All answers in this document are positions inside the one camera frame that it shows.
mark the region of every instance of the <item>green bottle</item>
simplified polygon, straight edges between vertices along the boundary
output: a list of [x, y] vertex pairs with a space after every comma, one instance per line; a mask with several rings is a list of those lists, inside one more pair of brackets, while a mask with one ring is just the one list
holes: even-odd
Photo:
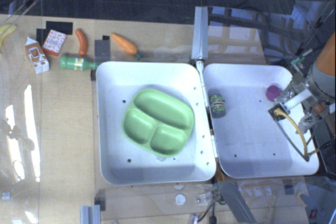
[[59, 66], [61, 69], [86, 70], [97, 69], [98, 63], [90, 62], [84, 58], [61, 56]]

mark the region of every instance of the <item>small box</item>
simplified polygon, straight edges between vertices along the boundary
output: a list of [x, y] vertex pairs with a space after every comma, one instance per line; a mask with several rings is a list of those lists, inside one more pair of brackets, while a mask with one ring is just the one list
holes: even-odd
[[66, 34], [55, 30], [50, 30], [46, 41], [42, 46], [43, 50], [49, 54], [58, 56], [66, 37]]
[[49, 70], [49, 61], [45, 56], [40, 44], [29, 37], [27, 37], [27, 43], [25, 46], [26, 54], [31, 64], [33, 65], [33, 69], [36, 74], [40, 74]]

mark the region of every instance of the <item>bottle label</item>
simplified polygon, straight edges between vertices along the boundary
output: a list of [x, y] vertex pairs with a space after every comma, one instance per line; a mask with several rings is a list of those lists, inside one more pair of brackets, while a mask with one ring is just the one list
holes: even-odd
[[83, 58], [76, 58], [75, 59], [75, 70], [82, 70], [83, 71]]

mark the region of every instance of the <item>yellow cable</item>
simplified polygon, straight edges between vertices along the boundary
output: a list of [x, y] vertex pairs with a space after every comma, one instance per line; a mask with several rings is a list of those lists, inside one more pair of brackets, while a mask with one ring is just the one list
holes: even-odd
[[294, 128], [298, 131], [298, 133], [300, 135], [300, 138], [302, 140], [302, 143], [303, 143], [303, 155], [304, 155], [304, 157], [308, 157], [311, 154], [315, 153], [315, 151], [307, 153], [307, 142], [305, 140], [305, 137], [303, 136], [303, 133], [300, 130], [299, 126], [295, 123], [295, 121], [290, 116], [288, 116], [281, 108], [275, 109], [274, 110], [274, 115], [275, 116], [284, 116], [294, 126]]

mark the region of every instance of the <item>table surface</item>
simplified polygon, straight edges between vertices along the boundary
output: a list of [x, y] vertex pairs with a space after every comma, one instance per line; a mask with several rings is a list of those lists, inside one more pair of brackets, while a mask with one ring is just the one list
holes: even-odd
[[[191, 212], [199, 214], [204, 212], [206, 207], [196, 206], [195, 198], [197, 194], [204, 191], [204, 186], [201, 184], [187, 184], [183, 189], [176, 187], [176, 184], [118, 188], [101, 181], [97, 159], [99, 158], [98, 133], [97, 125], [94, 123], [96, 103], [92, 95], [95, 85], [91, 82], [90, 70], [62, 70], [59, 68], [59, 57], [47, 55], [50, 70], [36, 75], [25, 56], [23, 46], [26, 37], [34, 38], [36, 28], [45, 28], [46, 21], [50, 20], [71, 22], [74, 31], [77, 28], [82, 29], [88, 38], [89, 58], [94, 56], [94, 40], [101, 39], [102, 35], [110, 35], [112, 32], [124, 35], [130, 40], [136, 40], [139, 50], [152, 61], [165, 57], [164, 49], [170, 53], [167, 59], [176, 57], [176, 61], [187, 60], [186, 55], [191, 52], [193, 26], [190, 25], [34, 16], [21, 18], [17, 23], [17, 31], [5, 39], [1, 48], [3, 58], [0, 59], [0, 63], [6, 61], [7, 70], [13, 68], [15, 72], [11, 72], [16, 74], [14, 78], [6, 77], [12, 88], [2, 87], [2, 89], [11, 92], [16, 87], [20, 88], [18, 92], [22, 93], [28, 84], [31, 85], [39, 136], [41, 177], [37, 186], [32, 187], [31, 192], [25, 188], [23, 190], [12, 188], [12, 201], [0, 203], [0, 216], [6, 216], [1, 223], [10, 223], [10, 220], [14, 219], [13, 212], [21, 207], [26, 208], [28, 200], [34, 201], [34, 205], [38, 208], [39, 223], [79, 223], [80, 207], [93, 205], [96, 192], [101, 190], [97, 189], [97, 186], [103, 186], [102, 189], [105, 189], [108, 195], [118, 202], [114, 210], [122, 211], [117, 213], [121, 216], [118, 217], [119, 224], [189, 223]], [[15, 45], [15, 58], [9, 55], [14, 53], [9, 48], [11, 44]], [[253, 63], [265, 64], [261, 45], [253, 43], [255, 49], [252, 53], [246, 44], [230, 44], [230, 46], [243, 46], [243, 54], [232, 53], [224, 58], [227, 57], [226, 59], [237, 63], [245, 63], [245, 59], [249, 58], [253, 59]], [[68, 35], [61, 53], [76, 55], [78, 49], [79, 41], [76, 35]], [[111, 53], [113, 60], [132, 60], [117, 46], [111, 46]], [[19, 59], [20, 62], [11, 62], [11, 59]], [[175, 202], [175, 196], [179, 193], [187, 197], [184, 206], [178, 206]], [[298, 219], [302, 219], [302, 223], [307, 223], [305, 222], [307, 221], [306, 211], [296, 197], [290, 196], [290, 203], [288, 203], [288, 196], [278, 195], [278, 197], [280, 198], [275, 204], [272, 196], [264, 197], [266, 203], [272, 202], [272, 206], [268, 208], [263, 208], [253, 199], [248, 203], [257, 219], [266, 220], [273, 214], [272, 218], [281, 219], [281, 223], [298, 223]], [[217, 207], [216, 211], [217, 218], [220, 219], [219, 223], [235, 223], [236, 220], [227, 206]], [[112, 223], [116, 218], [116, 215], [113, 216], [114, 212], [102, 212], [102, 218], [105, 219], [102, 223]]]

